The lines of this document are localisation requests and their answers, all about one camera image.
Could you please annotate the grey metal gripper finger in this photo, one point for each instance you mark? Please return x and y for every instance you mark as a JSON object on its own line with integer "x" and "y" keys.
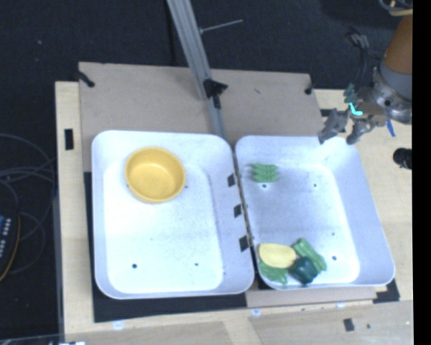
{"x": 331, "y": 125}
{"x": 359, "y": 129}

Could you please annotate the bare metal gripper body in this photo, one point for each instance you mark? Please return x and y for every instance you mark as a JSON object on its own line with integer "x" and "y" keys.
{"x": 393, "y": 108}

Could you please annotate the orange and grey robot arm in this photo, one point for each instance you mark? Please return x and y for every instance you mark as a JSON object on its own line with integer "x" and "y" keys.
{"x": 400, "y": 52}

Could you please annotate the green pea pods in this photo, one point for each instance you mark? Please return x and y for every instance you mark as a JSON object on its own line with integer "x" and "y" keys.
{"x": 265, "y": 172}

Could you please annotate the white plastic tray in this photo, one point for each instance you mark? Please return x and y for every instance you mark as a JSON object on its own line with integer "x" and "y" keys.
{"x": 165, "y": 243}
{"x": 301, "y": 210}

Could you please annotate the light green bean pods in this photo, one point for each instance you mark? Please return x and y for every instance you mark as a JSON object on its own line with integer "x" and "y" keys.
{"x": 309, "y": 252}

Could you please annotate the yellow corn cob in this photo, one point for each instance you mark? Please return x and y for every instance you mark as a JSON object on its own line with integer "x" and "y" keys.
{"x": 276, "y": 254}

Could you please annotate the dark green bell pepper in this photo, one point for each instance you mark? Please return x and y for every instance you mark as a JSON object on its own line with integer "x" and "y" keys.
{"x": 303, "y": 270}

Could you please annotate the green leafy vegetable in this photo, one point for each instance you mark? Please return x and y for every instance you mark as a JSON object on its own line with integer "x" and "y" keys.
{"x": 272, "y": 273}

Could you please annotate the yellow bowl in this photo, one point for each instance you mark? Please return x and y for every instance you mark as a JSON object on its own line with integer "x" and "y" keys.
{"x": 154, "y": 174}

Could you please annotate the brown cardboard board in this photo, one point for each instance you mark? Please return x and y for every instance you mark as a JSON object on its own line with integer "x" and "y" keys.
{"x": 147, "y": 99}

